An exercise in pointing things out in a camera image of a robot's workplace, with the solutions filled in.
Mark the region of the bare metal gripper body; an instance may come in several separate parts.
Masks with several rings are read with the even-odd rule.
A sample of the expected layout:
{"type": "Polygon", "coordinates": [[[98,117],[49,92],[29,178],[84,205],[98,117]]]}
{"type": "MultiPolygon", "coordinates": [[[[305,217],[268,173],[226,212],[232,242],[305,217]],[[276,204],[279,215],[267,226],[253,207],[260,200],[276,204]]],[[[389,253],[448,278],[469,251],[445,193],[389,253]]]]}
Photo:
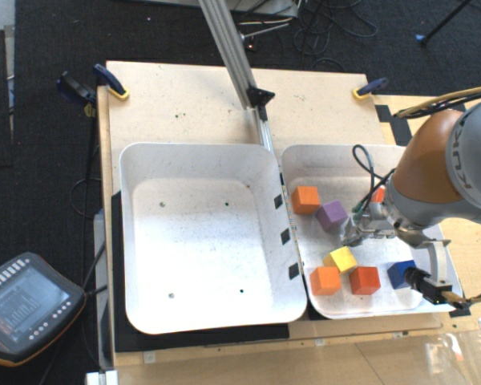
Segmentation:
{"type": "Polygon", "coordinates": [[[358,229],[363,239],[383,239],[396,236],[394,222],[384,203],[370,202],[360,214],[358,229]]]}

